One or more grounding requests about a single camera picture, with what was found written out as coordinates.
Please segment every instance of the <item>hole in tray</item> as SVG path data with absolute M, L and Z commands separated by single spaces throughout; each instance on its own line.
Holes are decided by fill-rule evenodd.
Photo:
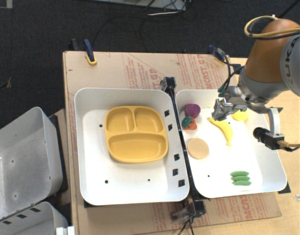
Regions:
M 173 169 L 173 176 L 178 174 L 178 169 Z
M 41 210 L 37 209 L 37 208 L 30 208 L 33 212 L 40 212 Z
M 182 187 L 184 185 L 185 185 L 185 180 L 184 179 L 178 181 L 178 187 Z
M 19 218 L 26 218 L 27 216 L 26 216 L 26 215 L 19 214 L 19 215 L 17 215 L 17 217 L 19 217 Z
M 175 154 L 174 155 L 174 160 L 176 161 L 176 160 L 179 160 L 179 154 Z

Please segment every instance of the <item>white tray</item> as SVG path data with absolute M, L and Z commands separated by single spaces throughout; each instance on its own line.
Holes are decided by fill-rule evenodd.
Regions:
M 169 140 L 169 151 L 164 158 L 124 164 L 110 157 L 105 140 L 105 116 L 110 109 L 127 105 L 151 107 L 161 115 Z M 75 117 L 80 191 L 86 202 L 100 206 L 177 202 L 187 197 L 185 159 L 173 104 L 165 92 L 84 88 L 75 95 Z
M 0 129 L 0 219 L 53 195 L 62 182 L 56 128 L 41 108 Z
M 68 226 L 66 218 L 50 203 L 41 202 L 0 221 L 0 235 L 53 235 Z
M 233 138 L 231 146 L 227 146 L 222 131 L 208 120 L 217 97 L 217 90 L 183 90 L 175 96 L 180 121 L 185 117 L 187 104 L 201 108 L 195 119 L 198 128 L 182 131 L 186 145 L 191 138 L 201 138 L 209 146 L 209 156 L 205 159 L 189 156 L 197 191 L 207 198 L 216 198 L 284 189 L 287 178 L 277 150 L 270 150 L 252 134 L 256 127 L 269 128 L 264 114 L 248 110 L 247 121 L 236 121 L 228 116 Z M 235 186 L 230 175 L 233 171 L 249 172 L 251 185 Z

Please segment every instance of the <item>table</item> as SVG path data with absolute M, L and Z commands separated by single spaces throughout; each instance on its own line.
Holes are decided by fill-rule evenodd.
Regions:
M 125 223 L 126 230 L 123 231 L 119 226 L 118 231 L 123 232 L 123 234 L 137 234 L 134 228 L 144 226 L 146 232 L 143 234 L 150 234 L 153 233 L 152 225 L 144 224 L 145 218 L 149 216 L 142 210 L 143 208 L 146 209 L 147 205 L 119 206 L 117 208 L 121 209 L 121 213 L 113 212 L 113 207 L 104 208 L 102 209 L 104 213 L 99 216 L 100 220 L 94 218 L 95 208 L 84 208 L 79 191 L 79 171 L 76 163 L 75 122 L 71 121 L 74 117 L 73 96 L 77 90 L 85 87 L 122 88 L 124 86 L 135 89 L 141 87 L 153 89 L 157 88 L 158 82 L 164 76 L 175 76 L 176 80 L 179 81 L 178 88 L 180 90 L 184 88 L 194 89 L 194 87 L 207 89 L 208 86 L 211 86 L 209 89 L 216 89 L 225 78 L 226 70 L 222 70 L 225 69 L 225 66 L 219 64 L 211 55 L 111 52 L 95 52 L 94 55 L 98 61 L 96 67 L 87 63 L 83 51 L 66 51 L 63 53 L 72 223 L 76 227 L 76 233 L 80 235 L 96 234 L 92 232 L 98 232 L 95 225 L 99 221 L 103 222 L 103 231 L 106 234 L 113 234 L 113 228 L 118 225 L 117 221 L 123 222 L 123 215 L 132 215 L 133 219 L 128 219 Z M 231 63 L 238 64 L 246 62 L 245 58 L 231 58 L 230 60 Z M 210 73 L 210 67 L 218 72 Z M 286 141 L 300 143 L 300 97 L 287 91 L 269 102 L 268 106 L 284 108 L 280 113 L 281 132 L 285 135 Z M 299 235 L 300 149 L 294 152 L 280 150 L 279 155 L 291 190 L 290 193 L 272 193 L 275 195 L 281 215 L 274 218 L 195 227 L 195 235 L 235 235 L 236 233 L 239 235 Z M 161 230 L 155 234 L 176 235 L 178 232 L 179 229 L 174 231 Z M 189 235 L 191 231 L 185 229 L 182 234 Z

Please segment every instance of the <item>beige round toy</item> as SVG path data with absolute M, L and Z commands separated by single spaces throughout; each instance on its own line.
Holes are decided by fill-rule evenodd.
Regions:
M 187 152 L 194 159 L 204 159 L 209 154 L 209 146 L 200 138 L 190 139 L 187 145 Z

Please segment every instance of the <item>green pea pod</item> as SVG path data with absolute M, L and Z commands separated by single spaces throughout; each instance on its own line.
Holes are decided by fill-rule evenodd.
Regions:
M 230 174 L 232 177 L 238 177 L 238 176 L 248 176 L 249 172 L 246 171 L 234 171 Z
M 234 181 L 233 184 L 236 186 L 249 186 L 249 185 L 251 185 L 251 182 L 250 181 Z
M 232 180 L 234 181 L 249 181 L 250 177 L 247 176 L 237 176 L 237 177 L 232 177 Z

